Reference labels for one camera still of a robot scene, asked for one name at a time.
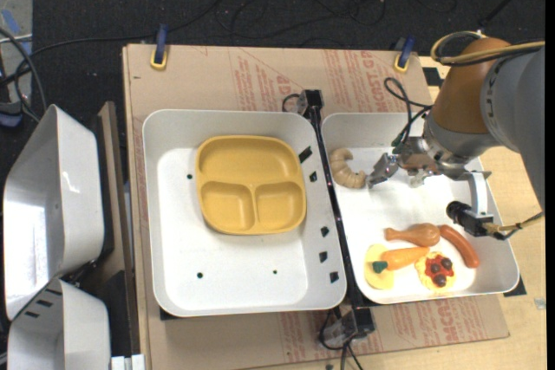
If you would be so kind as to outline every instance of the black connector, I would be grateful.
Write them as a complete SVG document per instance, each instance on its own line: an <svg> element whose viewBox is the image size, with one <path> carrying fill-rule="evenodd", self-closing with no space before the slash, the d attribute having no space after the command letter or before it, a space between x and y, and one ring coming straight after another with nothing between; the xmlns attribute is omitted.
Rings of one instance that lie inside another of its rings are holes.
<svg viewBox="0 0 555 370"><path fill-rule="evenodd" d="M456 224L461 225L466 233L474 237L489 236L489 232L484 228L484 224L492 223L493 216L476 217L471 210L470 205L453 201L447 206L447 215Z"/></svg>
<svg viewBox="0 0 555 370"><path fill-rule="evenodd" d="M319 89L305 89L301 92L297 100L297 112L309 118L311 109L318 111L323 108L322 91Z"/></svg>

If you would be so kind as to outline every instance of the yellow plate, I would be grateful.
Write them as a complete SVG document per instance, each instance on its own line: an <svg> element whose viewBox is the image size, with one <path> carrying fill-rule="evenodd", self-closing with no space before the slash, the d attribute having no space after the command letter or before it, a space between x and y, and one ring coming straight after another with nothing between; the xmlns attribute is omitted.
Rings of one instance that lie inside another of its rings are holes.
<svg viewBox="0 0 555 370"><path fill-rule="evenodd" d="M195 162L197 193L207 224L235 235L282 233L306 215L306 190L297 154L265 136L206 140Z"/></svg>

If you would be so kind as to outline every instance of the toy carrot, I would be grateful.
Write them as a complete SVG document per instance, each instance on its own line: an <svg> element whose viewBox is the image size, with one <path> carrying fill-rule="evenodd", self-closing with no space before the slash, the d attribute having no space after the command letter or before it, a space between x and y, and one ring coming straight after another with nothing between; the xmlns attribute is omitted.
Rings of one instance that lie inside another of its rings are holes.
<svg viewBox="0 0 555 370"><path fill-rule="evenodd" d="M381 273L384 269L402 269L411 263L415 263L429 251L430 249L428 247L409 247L406 249L387 250L382 253L379 261L372 263L372 267L376 273Z"/></svg>

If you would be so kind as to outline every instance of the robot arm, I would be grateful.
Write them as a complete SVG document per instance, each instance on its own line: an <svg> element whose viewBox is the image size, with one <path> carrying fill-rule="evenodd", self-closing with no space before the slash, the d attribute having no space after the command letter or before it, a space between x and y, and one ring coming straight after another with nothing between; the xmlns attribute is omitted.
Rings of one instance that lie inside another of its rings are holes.
<svg viewBox="0 0 555 370"><path fill-rule="evenodd" d="M369 175L369 187L386 179L378 172L384 163L389 163L389 177L394 163L407 170L413 185L437 174L467 180L473 204L456 205L449 216L454 219L457 210L479 218L479 189L489 173L469 172L466 164L492 146L506 146L521 154L545 213L545 44L515 46L480 36L450 59L461 62L449 70L422 136L407 138L394 156L381 159ZM486 234L480 232L485 222L476 225L475 236Z"/></svg>

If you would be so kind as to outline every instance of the wire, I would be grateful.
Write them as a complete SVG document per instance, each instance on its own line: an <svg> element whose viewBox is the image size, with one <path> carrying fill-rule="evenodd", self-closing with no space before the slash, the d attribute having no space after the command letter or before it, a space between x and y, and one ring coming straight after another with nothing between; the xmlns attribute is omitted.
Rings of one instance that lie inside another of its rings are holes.
<svg viewBox="0 0 555 370"><path fill-rule="evenodd" d="M329 14L323 14L319 17L316 18L312 18L312 19L307 19L307 20L303 20L300 23L293 23L292 25L274 30L274 31L270 31L270 32L266 32L263 34L253 34L252 32L240 32L237 30L236 27L236 22L238 20L238 17L240 16L240 14L249 6L252 6L255 2L257 2L257 0L249 0L248 2L243 2L241 3L241 6L236 9L235 14L231 17L231 24L227 25L225 23L223 23L221 21L221 19L219 19L218 16L218 12L217 14L217 20L219 22L219 24L222 26L222 28L226 29L227 31L229 31L231 34L230 36L238 36L238 37L243 37L244 39L265 39L265 38L269 38L269 37L274 37L274 36L279 36L287 31L293 30L293 29L297 29L299 27L303 27L312 23L316 23L316 22L321 22L323 20L329 20L329 19L333 19L333 18L349 18L351 13L350 11L348 11L348 9L346 9L345 11L334 11L332 10L325 2L321 1L321 0L311 0L314 3L317 3L319 6L321 6L325 11L329 12ZM264 4L264 12L267 10L268 8L268 4L265 3ZM258 26L260 26L260 22L258 19L255 19L256 23L258 24Z"/></svg>
<svg viewBox="0 0 555 370"><path fill-rule="evenodd" d="M473 39L485 38L481 33L474 31L457 31L446 36L443 36L437 42L434 43L432 49L430 50L430 57L439 62L442 65L459 66L463 64L475 64L490 61L493 59L499 59L503 56L523 54L527 52L537 51L541 47L545 46L545 41L536 42L526 42L515 45L508 45L502 48L496 49L484 49L481 51L474 51L473 53L466 53L464 55L456 56L443 56L441 51L444 47L451 41L455 39L461 39L462 37L472 37Z"/></svg>
<svg viewBox="0 0 555 370"><path fill-rule="evenodd" d="M284 112L288 111L287 108L285 108L285 103L287 103L289 99L293 99L293 98L298 99L299 97L300 97L300 94L298 93L292 93L292 94L286 95L284 99L281 101L281 111L284 111Z"/></svg>
<svg viewBox="0 0 555 370"><path fill-rule="evenodd" d="M32 38L33 38L32 34L26 34L24 36L14 36L14 39L16 39L18 42L28 42ZM7 42L11 42L11 40L8 38L0 39L0 43L7 43Z"/></svg>
<svg viewBox="0 0 555 370"><path fill-rule="evenodd" d="M349 353L351 354L351 356L353 357L353 360L355 361L356 365L358 366L358 368L360 370L364 370L362 368L361 363L359 362L359 360L356 358L355 353L353 352L352 347L350 346L351 342L353 341L353 338L349 338L347 339L340 347L333 347L330 346L326 343L324 337L323 337L323 332L325 331L328 322L330 321L330 317L331 315L334 313L334 309L331 309L328 311L328 314L326 315L326 319L324 320L322 326L320 327L320 331L318 332L318 340L320 341L320 343L323 345L324 348L327 348L330 351L338 351L341 350L341 369L343 370L345 368L345 364L347 361L347 351L349 351ZM341 314L336 313L336 317L337 319L339 319L341 317Z"/></svg>
<svg viewBox="0 0 555 370"><path fill-rule="evenodd" d="M399 91L401 91L401 95L397 94L395 91L393 91L391 89L391 87L388 85L389 82L393 82L395 84L395 86L399 89ZM390 92L394 97L396 97L397 99L400 99L402 101L405 102L405 104L407 105L407 124L405 125L405 127L401 130L401 132L397 135L397 137L393 140L393 142L391 142L391 146L397 148L399 145L402 145L404 143L407 142L408 140L408 136L410 135L410 130L412 128L413 123L419 118L421 117L424 113L426 113L427 111L429 111L430 109L432 109L432 105L424 105L421 104L419 102L414 102L411 101L408 98L407 92L405 91L405 88L403 87L403 85L395 78L395 77L387 77L384 81L383 81L383 86L388 90L388 92ZM412 110L410 108L411 105L414 105L416 107L421 107L422 110L420 110L417 114L415 114L414 116L412 115Z"/></svg>
<svg viewBox="0 0 555 370"><path fill-rule="evenodd" d="M494 235L495 237L500 238L502 240L506 240L516 232L523 230L524 228L530 225L536 224L543 216L544 216L544 213L541 211L535 214L534 216L529 217L527 220L523 222L518 222L513 225L497 225L497 224L490 223L490 224L484 224L484 227L486 228L488 234ZM502 235L500 234L502 231L509 231L509 233L506 235Z"/></svg>
<svg viewBox="0 0 555 370"><path fill-rule="evenodd" d="M356 23L362 25L362 26L373 26L376 23L380 22L383 17L385 16L385 3L383 2L383 0L381 0L381 2L379 0L347 0L348 1L348 5L345 8L344 11L333 11L331 9L331 7L327 6L324 2L319 1L319 0L313 0L318 2L320 5L322 5L327 11L329 11L330 13L324 14L322 16L316 17L314 19L310 19L310 20L303 20L300 23L295 23L291 26L286 26L283 27L281 29L277 29L274 30L272 32L264 32L262 34L254 34L251 32L252 27L249 28L249 32L248 33L241 33L238 31L238 29L236 28L236 22L238 21L238 18L240 17L241 11L243 10L243 8L245 8L247 5L242 5L235 13L235 15L233 16L233 22L232 22L232 27L226 27L224 26L224 28L230 33L228 36L219 36L222 38L233 38L233 37L243 37L245 39L267 39L267 38L272 38L278 35L282 35L283 33L292 31L294 29L298 29L300 27L303 26L307 26L313 23L319 23L322 21L326 21L326 20L330 20L333 19L334 17L339 17L339 18L349 18L350 20L355 21ZM364 20L360 17L360 15L364 12L366 13L366 11L368 11L369 9L366 7L366 5L370 2L374 2L374 1L378 1L376 2L378 5L380 5L380 10L378 15L375 18L372 18L371 20ZM195 16L193 16L191 19L186 20L185 22L178 24L172 28L170 28L170 30L168 30L169 33L174 33L176 31L179 31L181 29L184 29L187 26L190 26L191 24L197 22L198 20L200 20L201 18L205 17L207 14L209 14L211 11L216 11L216 14L218 14L218 8L220 7L220 5L222 4L223 0L213 0L211 3L209 3L204 9L202 9L201 11L198 12L198 14L196 14ZM252 4L256 2L256 0L252 0L250 1L248 4ZM123 41L134 41L134 40L143 40L143 39L148 39L148 40L153 40L155 38L156 32L152 31L152 32L148 32L148 33L143 33L143 34L137 34L137 35L130 35L130 36L114 36L114 37L85 37L85 38L81 38L81 39L73 39L73 40L68 40L68 41L64 41L64 42L57 42L54 43L52 45L48 45L46 47L40 48L35 50L31 56L35 56L38 55L40 53L42 53L43 51L46 50L50 50L50 49L56 49L56 48L60 48L60 47L64 47L67 45L71 45L71 44L78 44L78 43L85 43L85 42L123 42ZM28 72L27 69L20 69L19 70L19 74L22 75L24 73Z"/></svg>
<svg viewBox="0 0 555 370"><path fill-rule="evenodd" d="M177 26L174 26L173 28L170 28L168 30L168 34L172 33L172 32L175 32L175 31L178 31L180 29L183 29L183 28L191 25L192 23L198 21L202 17L206 16L206 14L208 14L211 10L216 8L221 3L221 1L222 0L214 0L212 3L208 4L204 9L202 9L196 16L192 17L191 19L187 20L184 23L181 23ZM42 52L50 50L50 49L56 49L56 48L60 48L60 47L68 46L68 45L77 44L77 43L124 42L124 41L131 42L131 41L136 41L136 40L154 39L155 37L156 37L156 32L154 31L154 32L149 32L149 33L142 33L142 34L128 35L128 36L83 37L83 38L80 38L80 39L71 39L71 40L62 41L62 42L56 42L56 43L53 43L51 45L47 45L45 47L41 47L39 49L34 50L29 55L29 60L25 59L24 61L22 61L19 64L19 66L17 67L16 72L14 74L8 75L4 79L0 80L0 86L3 86L3 85L5 85L7 83L10 83L10 82L15 82L15 84L17 84L19 76L24 75L24 74L28 73L29 71L34 70L33 68L31 68L31 65L29 64L30 57L34 57L34 56L39 55ZM29 104L27 103L27 101L25 101L24 98L23 98L22 102L27 105L27 111L29 111Z"/></svg>
<svg viewBox="0 0 555 370"><path fill-rule="evenodd" d="M4 37L6 37L14 45L14 47L17 49L17 51L23 57L25 63L28 65L28 67L30 69L30 72L31 72L31 74L32 74L32 76L35 80L36 87L37 87L38 92L39 92L39 96L41 98L42 112L43 113L46 112L46 109L48 108L48 102L46 100L46 95L44 93L44 89L42 88L41 78L38 75L38 72L36 71L35 64L33 63L33 61L31 61L31 58L30 58L29 54L27 53L27 51L25 50L25 48L23 47L23 45L18 40L16 40L16 38L9 31L0 27L0 34L2 34ZM14 85L16 86L16 92L17 92L17 95L19 97L19 100L23 104L23 111L27 115L32 117L34 120L38 120L38 115L36 115L32 111L31 106L29 104L29 101L27 100L27 98L21 92L21 89L19 88L19 68L18 68L18 70L16 70L15 76L13 77L13 80L14 80Z"/></svg>

